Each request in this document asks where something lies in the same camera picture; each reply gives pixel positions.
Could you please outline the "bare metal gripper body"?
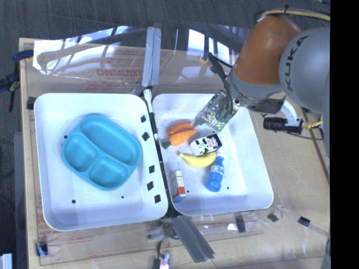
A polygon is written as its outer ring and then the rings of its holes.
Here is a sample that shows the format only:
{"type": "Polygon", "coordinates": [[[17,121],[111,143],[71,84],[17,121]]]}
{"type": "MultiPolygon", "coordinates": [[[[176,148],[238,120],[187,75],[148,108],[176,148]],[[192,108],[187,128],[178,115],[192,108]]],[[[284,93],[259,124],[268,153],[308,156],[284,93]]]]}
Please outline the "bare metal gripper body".
{"type": "Polygon", "coordinates": [[[223,91],[216,93],[204,106],[201,117],[215,131],[221,131],[240,107],[238,99],[229,98],[223,91]]]}

